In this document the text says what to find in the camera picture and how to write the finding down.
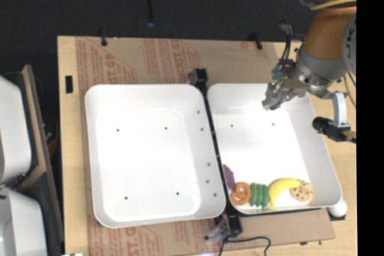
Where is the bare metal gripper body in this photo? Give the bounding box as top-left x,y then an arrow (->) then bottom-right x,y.
278,67 -> 337,98

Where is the white plastic tray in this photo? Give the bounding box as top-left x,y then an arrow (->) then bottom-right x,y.
206,82 -> 343,216
84,83 -> 227,229

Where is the yellow banana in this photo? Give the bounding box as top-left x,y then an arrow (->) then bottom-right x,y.
267,177 -> 301,210

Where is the brown chocolate chip biscuit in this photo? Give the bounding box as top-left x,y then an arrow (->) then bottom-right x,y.
289,179 -> 314,203

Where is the green pea pod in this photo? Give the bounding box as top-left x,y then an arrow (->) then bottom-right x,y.
249,182 -> 270,209

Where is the orange pretzel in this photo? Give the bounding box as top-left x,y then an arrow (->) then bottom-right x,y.
230,182 -> 252,206

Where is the brown cardboard board red print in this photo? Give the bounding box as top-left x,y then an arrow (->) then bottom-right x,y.
74,37 -> 337,256

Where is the white round object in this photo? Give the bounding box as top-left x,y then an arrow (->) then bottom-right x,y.
327,198 -> 348,218

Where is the black cylinder on white bracket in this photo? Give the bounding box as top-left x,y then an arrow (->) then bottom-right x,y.
311,92 -> 352,142

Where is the black block with thin wires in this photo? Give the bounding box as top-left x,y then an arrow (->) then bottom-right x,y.
205,213 -> 244,242
188,68 -> 209,88

